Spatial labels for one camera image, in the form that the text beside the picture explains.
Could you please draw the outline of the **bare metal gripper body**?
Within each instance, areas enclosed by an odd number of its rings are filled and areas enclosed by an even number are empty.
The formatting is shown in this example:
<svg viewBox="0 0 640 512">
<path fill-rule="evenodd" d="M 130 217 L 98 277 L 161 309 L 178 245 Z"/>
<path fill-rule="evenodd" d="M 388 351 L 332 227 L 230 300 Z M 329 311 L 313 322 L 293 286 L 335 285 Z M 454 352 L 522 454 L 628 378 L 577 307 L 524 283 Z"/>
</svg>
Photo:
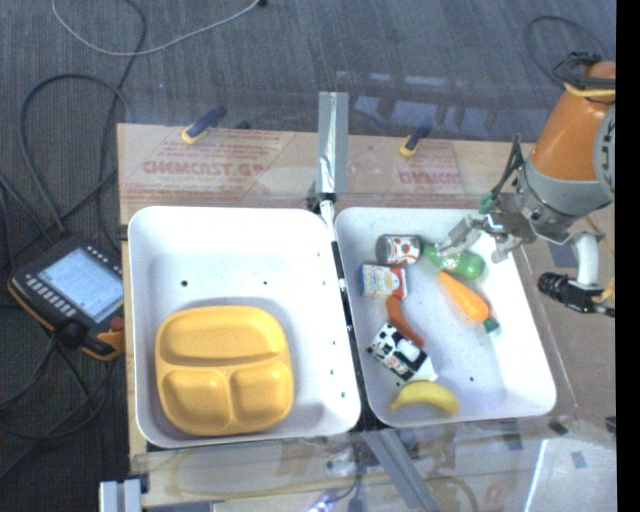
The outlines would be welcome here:
<svg viewBox="0 0 640 512">
<path fill-rule="evenodd" d="M 481 197 L 481 213 L 486 216 L 484 225 L 490 233 L 510 235 L 524 242 L 544 238 L 560 245 L 570 238 L 569 229 L 579 219 L 530 192 L 497 195 L 489 192 Z"/>
</svg>

